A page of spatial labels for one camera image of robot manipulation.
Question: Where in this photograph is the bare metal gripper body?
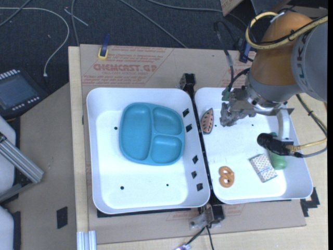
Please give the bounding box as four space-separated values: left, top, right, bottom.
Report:
226 86 282 120

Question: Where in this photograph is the watermelon slice toy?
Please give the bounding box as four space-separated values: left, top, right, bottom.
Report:
200 107 214 134

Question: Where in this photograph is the white plastic tray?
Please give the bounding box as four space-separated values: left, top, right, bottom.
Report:
86 87 211 215
194 87 314 205

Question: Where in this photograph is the orange pretzel toy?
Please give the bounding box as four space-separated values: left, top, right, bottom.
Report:
218 166 234 189

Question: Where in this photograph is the white patterned carton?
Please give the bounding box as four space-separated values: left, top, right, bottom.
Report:
249 154 278 183

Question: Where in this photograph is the green bottle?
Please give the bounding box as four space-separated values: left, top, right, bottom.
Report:
268 132 287 170

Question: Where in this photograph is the blue divided plate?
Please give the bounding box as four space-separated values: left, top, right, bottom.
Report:
119 102 186 166

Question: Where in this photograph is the brown cardboard board red print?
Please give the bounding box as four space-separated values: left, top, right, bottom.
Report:
79 44 308 245

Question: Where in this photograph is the black cylinder on white bracket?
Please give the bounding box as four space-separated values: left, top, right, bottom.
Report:
257 107 296 156

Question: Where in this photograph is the black block with wires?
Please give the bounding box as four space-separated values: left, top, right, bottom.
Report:
179 72 196 90
189 204 225 231

